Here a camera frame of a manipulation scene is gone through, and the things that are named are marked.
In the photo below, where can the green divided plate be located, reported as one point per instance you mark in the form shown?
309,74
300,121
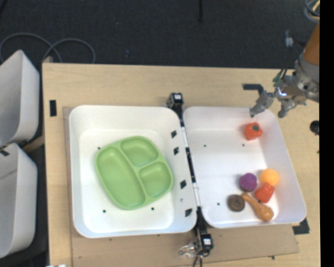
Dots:
122,174

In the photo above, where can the red toy pepper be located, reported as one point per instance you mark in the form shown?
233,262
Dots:
264,193

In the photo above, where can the tan toy chicken drumstick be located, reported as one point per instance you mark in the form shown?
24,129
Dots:
263,210

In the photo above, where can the orange ball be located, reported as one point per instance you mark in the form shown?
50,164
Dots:
270,176

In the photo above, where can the orange toy pepper green stem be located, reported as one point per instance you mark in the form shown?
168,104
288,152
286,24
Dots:
252,132

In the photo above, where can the purple toy grapes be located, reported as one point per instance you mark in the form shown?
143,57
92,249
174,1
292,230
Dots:
247,181

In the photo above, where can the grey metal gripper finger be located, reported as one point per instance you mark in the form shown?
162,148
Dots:
263,102
286,108

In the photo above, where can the white plastic tray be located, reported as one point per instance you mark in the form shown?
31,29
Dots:
86,177
220,163

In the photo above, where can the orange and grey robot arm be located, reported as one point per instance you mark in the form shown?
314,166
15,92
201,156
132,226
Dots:
312,47

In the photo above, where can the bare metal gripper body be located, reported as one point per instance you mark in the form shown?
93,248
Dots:
297,89

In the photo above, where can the brown toy doughnut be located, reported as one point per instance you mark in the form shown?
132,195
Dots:
236,203

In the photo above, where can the thin black and white rod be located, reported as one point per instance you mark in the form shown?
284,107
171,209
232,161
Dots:
188,152

